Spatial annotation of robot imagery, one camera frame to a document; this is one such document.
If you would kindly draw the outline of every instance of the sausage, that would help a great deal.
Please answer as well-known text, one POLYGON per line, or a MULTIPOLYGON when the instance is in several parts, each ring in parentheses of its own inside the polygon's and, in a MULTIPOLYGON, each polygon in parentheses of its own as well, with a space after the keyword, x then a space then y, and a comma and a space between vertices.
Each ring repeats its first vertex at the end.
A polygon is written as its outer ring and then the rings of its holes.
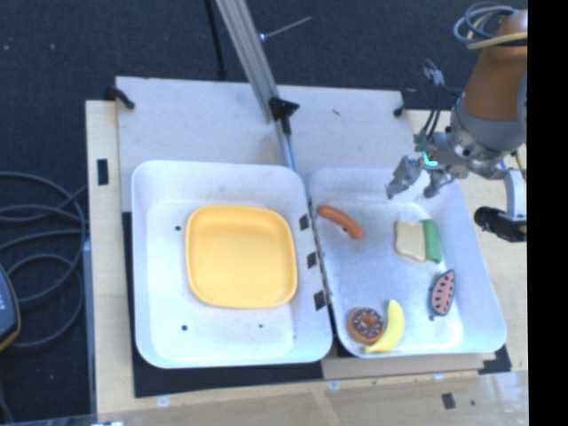
POLYGON ((361 240, 365 236, 365 232, 363 232, 361 226, 340 209, 336 209, 330 205, 320 205, 318 207, 318 215, 338 223, 355 240, 361 240))

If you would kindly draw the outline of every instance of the toy donut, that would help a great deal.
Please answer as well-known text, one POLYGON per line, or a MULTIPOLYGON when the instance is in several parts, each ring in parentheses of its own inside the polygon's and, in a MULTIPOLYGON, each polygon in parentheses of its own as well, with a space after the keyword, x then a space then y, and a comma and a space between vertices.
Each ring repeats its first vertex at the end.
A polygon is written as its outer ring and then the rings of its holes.
POLYGON ((355 341, 371 344, 383 335, 384 321, 372 308, 356 308, 347 318, 347 331, 355 341))

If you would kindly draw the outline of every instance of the black device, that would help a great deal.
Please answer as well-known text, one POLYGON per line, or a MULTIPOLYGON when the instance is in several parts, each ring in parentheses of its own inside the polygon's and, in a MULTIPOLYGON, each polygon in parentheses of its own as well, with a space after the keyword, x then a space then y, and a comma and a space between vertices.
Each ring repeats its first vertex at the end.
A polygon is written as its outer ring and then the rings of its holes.
POLYGON ((0 264, 0 351, 18 337, 21 328, 20 308, 10 278, 0 264))

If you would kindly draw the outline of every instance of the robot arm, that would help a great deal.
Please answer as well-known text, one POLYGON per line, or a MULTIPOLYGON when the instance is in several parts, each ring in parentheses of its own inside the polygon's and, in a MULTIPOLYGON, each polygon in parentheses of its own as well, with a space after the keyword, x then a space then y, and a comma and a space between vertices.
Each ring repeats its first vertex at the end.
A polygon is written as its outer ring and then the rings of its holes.
MULTIPOLYGON (((410 187, 422 170, 430 174, 424 190, 428 198, 470 172, 503 180, 507 211, 483 207, 475 220, 506 240, 526 240, 525 171, 504 169, 502 160, 526 143, 527 29, 527 10, 496 4, 473 5, 456 22, 455 37, 481 53, 452 108, 450 125, 444 132, 434 131, 439 109, 430 114, 414 136, 415 151, 422 156, 401 160, 386 187, 389 198, 410 187), (461 34, 462 26, 467 26, 467 35, 461 34)), ((444 78, 431 61, 422 73, 438 92, 444 87, 444 78)))

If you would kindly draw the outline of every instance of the yellow plate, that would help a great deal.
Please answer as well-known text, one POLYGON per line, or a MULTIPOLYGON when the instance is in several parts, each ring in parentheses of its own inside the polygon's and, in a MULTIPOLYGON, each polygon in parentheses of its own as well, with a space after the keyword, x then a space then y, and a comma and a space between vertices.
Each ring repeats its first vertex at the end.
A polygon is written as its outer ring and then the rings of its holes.
POLYGON ((246 205, 207 205, 187 221, 187 278, 206 304, 270 308, 297 289, 296 251, 286 220, 246 205))

